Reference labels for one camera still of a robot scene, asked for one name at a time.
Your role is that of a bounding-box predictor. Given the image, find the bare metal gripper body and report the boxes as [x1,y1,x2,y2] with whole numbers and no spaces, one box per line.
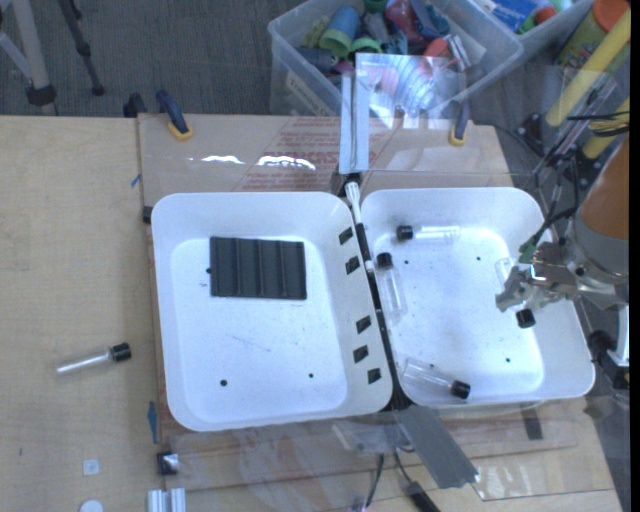
[522,241,630,304]

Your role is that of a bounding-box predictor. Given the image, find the clear bottle with black cap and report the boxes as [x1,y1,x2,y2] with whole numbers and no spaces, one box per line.
[402,357,472,401]
[493,256,537,330]
[375,251,408,322]
[395,224,462,246]
[54,341,133,377]

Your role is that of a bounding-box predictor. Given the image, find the white plastic tray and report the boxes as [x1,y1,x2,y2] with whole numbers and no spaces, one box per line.
[358,186,597,409]
[150,191,394,433]

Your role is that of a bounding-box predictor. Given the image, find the black ribbed rack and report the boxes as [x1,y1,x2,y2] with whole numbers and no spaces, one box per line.
[208,236,308,302]

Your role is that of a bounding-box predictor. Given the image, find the clear plastic storage bin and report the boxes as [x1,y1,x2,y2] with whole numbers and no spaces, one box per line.
[266,0,525,120]

